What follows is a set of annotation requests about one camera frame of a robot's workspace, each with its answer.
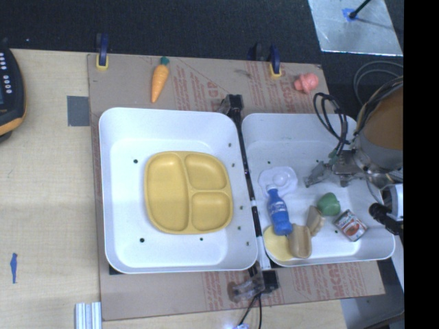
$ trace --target tin can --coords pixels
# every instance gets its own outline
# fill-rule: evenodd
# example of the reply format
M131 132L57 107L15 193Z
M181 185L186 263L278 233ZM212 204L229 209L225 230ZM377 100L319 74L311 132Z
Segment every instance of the tin can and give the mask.
M343 212L342 215L334 221L334 224L352 241L357 241L368 229L350 210Z

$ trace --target yellow bowl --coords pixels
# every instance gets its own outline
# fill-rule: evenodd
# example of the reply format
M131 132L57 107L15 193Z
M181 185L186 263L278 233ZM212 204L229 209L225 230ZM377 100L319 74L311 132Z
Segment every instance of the yellow bowl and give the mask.
M226 167L209 154L165 151L153 155L145 166L144 189L148 217L163 232L215 232L233 216Z

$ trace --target pink toy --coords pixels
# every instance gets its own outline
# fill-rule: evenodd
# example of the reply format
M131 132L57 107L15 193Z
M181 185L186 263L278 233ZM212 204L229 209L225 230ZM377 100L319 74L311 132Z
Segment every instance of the pink toy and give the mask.
M318 77L314 73L300 74L299 79L294 81L296 90L303 90L304 93L309 92L318 86Z

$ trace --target yellow disc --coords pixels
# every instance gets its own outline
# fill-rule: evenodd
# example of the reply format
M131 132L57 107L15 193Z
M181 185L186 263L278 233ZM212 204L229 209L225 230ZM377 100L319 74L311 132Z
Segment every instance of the yellow disc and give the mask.
M288 238L284 235L276 235L272 226L268 227L263 232L263 242L267 251L269 251L275 259L286 261L294 258L289 250Z

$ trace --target toy sink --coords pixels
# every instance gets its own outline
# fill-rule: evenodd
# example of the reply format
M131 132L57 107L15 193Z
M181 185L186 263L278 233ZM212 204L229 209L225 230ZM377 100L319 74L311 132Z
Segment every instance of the toy sink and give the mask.
M329 114L337 127L336 114ZM348 138L355 121L348 119ZM282 267L378 260L393 254L395 240L368 214L375 202L364 180L341 187L333 176L305 187L316 161L337 144L315 114L249 114L242 138L254 190L250 195L235 123L217 112L111 108L99 120L104 240L110 265L122 273L231 271L260 257ZM291 167L296 190L283 196L292 223L305 226L311 205L334 193L342 211L367 226L352 242L327 218L312 237L310 257L276 259L256 236L270 226L262 171Z

